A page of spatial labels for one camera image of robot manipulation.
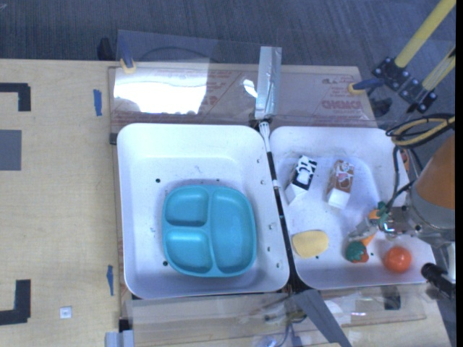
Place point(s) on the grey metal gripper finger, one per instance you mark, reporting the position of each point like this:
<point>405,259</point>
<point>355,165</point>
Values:
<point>361,232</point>
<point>369,223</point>

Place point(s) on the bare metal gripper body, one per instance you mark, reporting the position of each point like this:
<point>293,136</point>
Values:
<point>401,222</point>

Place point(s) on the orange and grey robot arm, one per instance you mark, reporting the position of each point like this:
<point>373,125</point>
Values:
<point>437,179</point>

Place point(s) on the orange carrot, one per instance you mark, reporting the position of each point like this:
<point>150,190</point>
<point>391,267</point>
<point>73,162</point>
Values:
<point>368,240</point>

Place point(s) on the red strawberry with green leaves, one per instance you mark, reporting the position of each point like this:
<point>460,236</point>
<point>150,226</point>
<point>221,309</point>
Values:
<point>356,252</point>

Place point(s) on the orange round fruit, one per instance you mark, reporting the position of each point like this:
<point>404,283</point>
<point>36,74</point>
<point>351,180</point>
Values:
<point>397,259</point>

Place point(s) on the brown and white carton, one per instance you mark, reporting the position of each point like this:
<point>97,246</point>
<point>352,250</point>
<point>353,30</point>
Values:
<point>341,183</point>

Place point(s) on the yellow bread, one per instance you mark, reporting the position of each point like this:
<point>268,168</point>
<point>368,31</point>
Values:
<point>310,244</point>

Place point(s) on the white plastic tray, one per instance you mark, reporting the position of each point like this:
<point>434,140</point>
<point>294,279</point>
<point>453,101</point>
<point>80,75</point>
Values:
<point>361,146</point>
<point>188,150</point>

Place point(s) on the black and white carton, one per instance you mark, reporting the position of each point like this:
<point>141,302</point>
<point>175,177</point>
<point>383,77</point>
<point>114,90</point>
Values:
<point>304,174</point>

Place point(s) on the thin black and white rod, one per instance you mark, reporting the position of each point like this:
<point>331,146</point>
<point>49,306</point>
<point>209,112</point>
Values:
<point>271,161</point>

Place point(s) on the blue divided plate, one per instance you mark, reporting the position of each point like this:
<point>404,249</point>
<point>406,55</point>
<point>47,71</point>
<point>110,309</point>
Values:
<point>231,230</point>

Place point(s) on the brown cardboard board red print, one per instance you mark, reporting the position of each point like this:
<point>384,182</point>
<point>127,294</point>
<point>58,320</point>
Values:
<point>307,96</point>

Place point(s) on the black cylinder on white bracket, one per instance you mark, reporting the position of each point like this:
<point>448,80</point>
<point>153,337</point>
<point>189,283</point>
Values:
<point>436,275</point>

